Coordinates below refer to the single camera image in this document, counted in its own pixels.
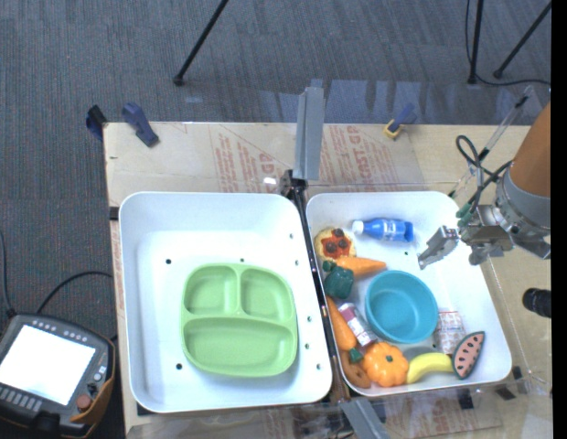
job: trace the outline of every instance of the black pole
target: black pole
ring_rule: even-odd
[[[476,83],[476,54],[478,52],[478,40],[481,35],[481,21],[483,19],[483,4],[485,0],[478,0],[476,4],[476,22],[475,22],[475,38],[473,40],[473,55],[470,59],[470,75],[467,82],[470,84]]]
[[[528,29],[528,32],[525,33],[525,35],[521,38],[521,41],[518,42],[518,45],[515,46],[515,48],[511,51],[511,53],[509,54],[509,56],[505,59],[505,61],[501,64],[501,66],[496,69],[493,72],[493,76],[495,78],[501,78],[503,76],[503,70],[505,69],[505,67],[510,63],[511,60],[513,60],[513,58],[515,57],[515,55],[519,52],[519,50],[523,47],[523,44],[525,44],[525,41],[528,40],[531,36],[531,33],[533,31],[535,31],[536,27],[538,27],[538,24],[541,23],[541,20],[548,15],[548,12],[551,10],[551,0],[550,2],[547,4],[547,6],[543,9],[543,11],[540,13],[540,15],[538,16],[538,19],[536,19],[533,24],[531,25],[530,29]]]
[[[214,24],[219,19],[219,16],[222,13],[222,10],[224,9],[224,7],[227,5],[228,2],[229,2],[229,0],[221,0],[220,1],[219,6],[217,7],[217,9],[214,12],[214,15],[212,15],[212,18],[210,19],[209,23],[204,28],[204,31],[202,31],[202,34],[198,38],[198,42],[196,43],[196,45],[194,46],[194,48],[190,52],[190,55],[188,56],[186,62],[184,62],[184,65],[182,66],[182,68],[180,69],[178,74],[174,77],[174,84],[176,86],[183,86],[184,85],[184,74],[186,73],[186,70],[188,70],[188,67],[190,66],[190,64],[194,60],[194,57],[196,56],[196,54],[198,54],[198,51],[202,47],[202,44],[204,44],[204,41],[206,40],[207,36],[209,35],[210,30],[212,29],[212,27],[214,27]]]

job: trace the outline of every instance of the green divided plate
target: green divided plate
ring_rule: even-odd
[[[277,273],[242,263],[199,266],[187,278],[180,330],[200,369],[236,377],[284,372],[297,353],[294,296]]]

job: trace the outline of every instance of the banana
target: banana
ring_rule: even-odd
[[[445,353],[422,353],[410,361],[406,384],[417,382],[428,372],[454,372],[452,360]]]

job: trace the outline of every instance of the wooden table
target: wooden table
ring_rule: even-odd
[[[103,142],[109,202],[117,209],[130,194],[149,191],[274,192],[285,170],[294,167],[295,124],[181,123],[151,125],[160,143],[146,147],[127,123],[107,123]],[[480,150],[495,125],[406,125],[395,140],[383,125],[326,124],[320,180],[309,189],[367,191],[434,189],[449,192],[466,171],[455,138],[469,137]],[[484,162],[496,169],[517,152],[528,126],[511,126]],[[484,194],[489,200],[492,191]],[[123,385],[125,430],[139,437],[294,437],[298,414],[306,423],[336,414],[322,405],[245,412],[209,412],[193,417],[139,415],[128,384],[123,265],[119,223],[111,221],[115,273],[119,358]],[[530,287],[551,289],[551,261],[522,249],[482,264],[497,313],[517,366],[514,379],[471,392],[474,408],[461,409],[447,392],[386,402],[385,426],[391,438],[452,436],[515,438],[552,435],[551,320],[526,310],[521,303]]]

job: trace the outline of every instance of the controller screen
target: controller screen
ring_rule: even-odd
[[[24,325],[0,365],[0,382],[67,405],[96,349]]]

